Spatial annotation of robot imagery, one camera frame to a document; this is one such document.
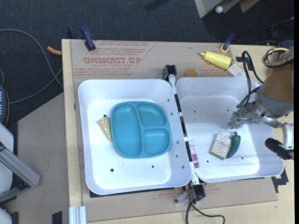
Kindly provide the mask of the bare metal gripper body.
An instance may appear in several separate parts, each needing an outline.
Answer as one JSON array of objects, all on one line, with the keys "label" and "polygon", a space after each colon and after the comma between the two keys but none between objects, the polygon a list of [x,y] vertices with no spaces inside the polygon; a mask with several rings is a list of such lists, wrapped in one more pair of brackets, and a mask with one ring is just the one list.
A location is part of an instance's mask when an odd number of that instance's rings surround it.
[{"label": "bare metal gripper body", "polygon": [[284,123],[278,121],[281,116],[270,112],[259,102],[237,105],[237,127],[244,124],[259,124],[261,122],[273,127],[282,128]]}]

